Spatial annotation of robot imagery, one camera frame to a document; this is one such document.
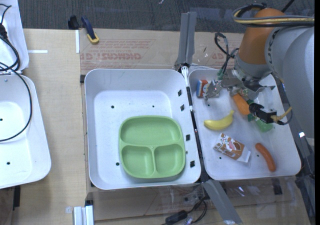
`white plastic tray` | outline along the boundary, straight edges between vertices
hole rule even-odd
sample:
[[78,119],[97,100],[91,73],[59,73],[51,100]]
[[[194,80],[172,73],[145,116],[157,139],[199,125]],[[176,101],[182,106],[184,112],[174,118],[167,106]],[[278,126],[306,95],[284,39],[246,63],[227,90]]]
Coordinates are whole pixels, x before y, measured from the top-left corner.
[[[18,0],[0,0],[11,5],[5,13],[3,25],[8,38],[19,53],[23,70],[29,56],[22,28]],[[0,6],[0,20],[4,6]],[[0,62],[13,64],[15,56],[0,40]],[[32,99],[32,117],[29,126],[17,137],[0,142],[0,189],[31,183],[44,178],[51,168],[51,158],[34,83],[22,76]],[[16,74],[0,74],[0,140],[18,133],[26,125],[30,114],[29,94]]]
[[[197,69],[189,74],[194,115],[208,175],[217,181],[296,175],[301,169],[301,160],[289,125],[274,124],[274,128],[270,131],[260,132],[255,121],[248,122],[247,116],[238,111],[226,89],[222,89],[219,97],[209,98],[208,101],[196,96],[198,80],[216,79],[217,72],[216,69]],[[262,91],[254,101],[265,107],[271,105],[277,110],[278,115],[282,115],[285,111],[272,75],[267,76],[260,83],[263,86],[275,86],[275,88],[269,93],[267,90]],[[219,120],[230,110],[234,110],[233,122],[226,129],[215,131],[204,126],[204,120]],[[214,142],[220,133],[225,133],[248,147],[251,151],[248,163],[233,160],[213,149]],[[255,149],[256,143],[262,143],[272,154],[277,167],[275,172],[268,170],[264,158]]]
[[[198,148],[186,84],[180,73],[172,69],[94,69],[86,75],[84,86],[89,176],[97,188],[181,185],[199,179]],[[122,122],[130,117],[147,115],[170,117],[181,127],[186,159],[184,169],[176,176],[134,178],[121,164],[119,129]]]

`yellow banana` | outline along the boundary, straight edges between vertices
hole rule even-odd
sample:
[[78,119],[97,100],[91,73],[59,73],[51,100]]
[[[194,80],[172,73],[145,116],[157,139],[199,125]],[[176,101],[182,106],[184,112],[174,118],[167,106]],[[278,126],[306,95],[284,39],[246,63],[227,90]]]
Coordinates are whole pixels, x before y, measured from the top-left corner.
[[205,120],[204,126],[211,130],[222,130],[231,125],[234,120],[234,110],[230,110],[230,113],[220,120]]

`white strip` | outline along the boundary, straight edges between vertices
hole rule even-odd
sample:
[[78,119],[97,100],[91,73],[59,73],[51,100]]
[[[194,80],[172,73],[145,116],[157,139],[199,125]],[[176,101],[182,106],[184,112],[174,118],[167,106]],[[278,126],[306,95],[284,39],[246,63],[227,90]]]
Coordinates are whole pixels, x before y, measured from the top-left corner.
[[28,50],[28,54],[47,54],[48,50]]
[[79,30],[75,31],[75,53],[78,54],[80,52],[79,45]]

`sausage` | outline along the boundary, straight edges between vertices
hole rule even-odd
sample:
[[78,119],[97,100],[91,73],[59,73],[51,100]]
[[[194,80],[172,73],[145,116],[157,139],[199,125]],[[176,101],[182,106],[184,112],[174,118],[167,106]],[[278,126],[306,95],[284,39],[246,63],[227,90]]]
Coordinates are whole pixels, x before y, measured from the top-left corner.
[[257,143],[255,145],[255,148],[264,157],[266,164],[268,165],[269,171],[274,172],[276,170],[276,163],[270,152],[267,150],[267,148],[263,146],[261,143]]

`yellow and blue clamp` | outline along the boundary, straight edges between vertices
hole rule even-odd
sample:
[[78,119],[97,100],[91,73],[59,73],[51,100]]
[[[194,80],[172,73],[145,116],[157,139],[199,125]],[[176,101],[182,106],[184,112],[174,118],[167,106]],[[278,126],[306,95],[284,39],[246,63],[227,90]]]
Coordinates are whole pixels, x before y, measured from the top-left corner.
[[89,41],[92,44],[97,44],[99,42],[99,37],[94,32],[94,29],[92,28],[92,25],[91,25],[90,21],[88,20],[88,18],[85,15],[83,15],[81,17],[81,21],[83,23],[83,26],[86,28],[86,32],[87,32],[86,35],[87,35]]

